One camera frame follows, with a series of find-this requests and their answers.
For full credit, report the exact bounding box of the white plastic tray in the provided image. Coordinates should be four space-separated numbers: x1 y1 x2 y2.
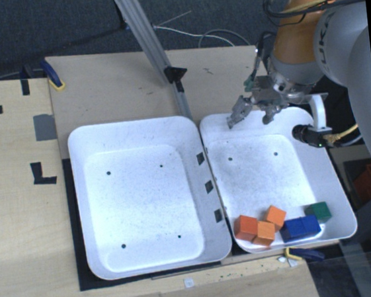
65 110 236 284
197 99 360 259

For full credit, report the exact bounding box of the green cube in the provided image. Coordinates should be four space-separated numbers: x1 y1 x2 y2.
303 200 334 226

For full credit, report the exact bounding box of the blue cube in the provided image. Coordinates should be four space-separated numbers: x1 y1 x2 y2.
299 213 323 237
278 217 305 244

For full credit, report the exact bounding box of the orange cube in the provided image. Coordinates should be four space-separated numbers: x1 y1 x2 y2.
262 203 289 233
250 219 278 249
232 213 261 244

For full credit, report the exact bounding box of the brown cardboard board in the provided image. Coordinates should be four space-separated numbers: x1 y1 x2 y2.
44 25 343 286

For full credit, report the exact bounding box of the black cylinder on white bracket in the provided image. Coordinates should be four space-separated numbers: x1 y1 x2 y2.
287 91 336 151

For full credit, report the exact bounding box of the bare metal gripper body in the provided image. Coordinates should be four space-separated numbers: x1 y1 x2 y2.
247 69 316 113

